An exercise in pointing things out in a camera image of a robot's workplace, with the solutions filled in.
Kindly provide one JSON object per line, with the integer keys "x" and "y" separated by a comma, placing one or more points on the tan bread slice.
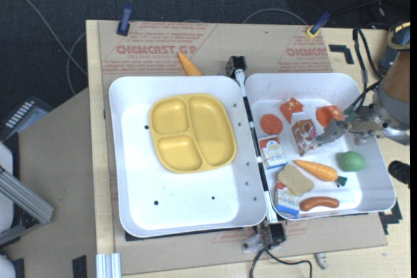
{"x": 294, "y": 179}

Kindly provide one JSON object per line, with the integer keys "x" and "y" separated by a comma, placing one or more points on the brown and white carton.
{"x": 303, "y": 136}

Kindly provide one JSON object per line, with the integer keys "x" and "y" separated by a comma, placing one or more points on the brown sausage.
{"x": 319, "y": 203}

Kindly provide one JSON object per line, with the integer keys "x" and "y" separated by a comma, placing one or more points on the orange carrot with green top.
{"x": 317, "y": 170}

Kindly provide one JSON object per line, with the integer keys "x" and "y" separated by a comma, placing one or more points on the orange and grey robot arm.
{"x": 395, "y": 81}

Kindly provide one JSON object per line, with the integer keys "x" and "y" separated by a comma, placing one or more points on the plain orange carrot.
{"x": 190, "y": 67}

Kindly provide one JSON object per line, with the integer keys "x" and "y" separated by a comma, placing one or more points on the yellow divided plate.
{"x": 208, "y": 127}

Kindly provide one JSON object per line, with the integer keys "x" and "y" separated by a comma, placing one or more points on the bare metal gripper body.
{"x": 366, "y": 122}

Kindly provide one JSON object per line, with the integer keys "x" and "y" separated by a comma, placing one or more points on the green round fruit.
{"x": 351, "y": 161}

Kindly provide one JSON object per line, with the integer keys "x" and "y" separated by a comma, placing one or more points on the thin black and white rod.
{"x": 255, "y": 146}

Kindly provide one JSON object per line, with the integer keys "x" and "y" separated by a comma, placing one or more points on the white plastic tray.
{"x": 368, "y": 192}
{"x": 182, "y": 198}

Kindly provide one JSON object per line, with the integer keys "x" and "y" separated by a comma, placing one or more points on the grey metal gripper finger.
{"x": 361, "y": 139}
{"x": 331, "y": 133}

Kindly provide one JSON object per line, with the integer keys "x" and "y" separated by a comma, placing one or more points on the white and blue carton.
{"x": 286, "y": 202}
{"x": 273, "y": 153}

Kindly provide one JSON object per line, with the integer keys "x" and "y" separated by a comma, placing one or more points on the red carton with yellow stars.
{"x": 290, "y": 109}
{"x": 327, "y": 114}

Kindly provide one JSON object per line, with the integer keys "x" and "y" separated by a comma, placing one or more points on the brown cardboard board red print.
{"x": 156, "y": 49}

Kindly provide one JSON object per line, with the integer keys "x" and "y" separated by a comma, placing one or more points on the orange round slice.
{"x": 271, "y": 124}

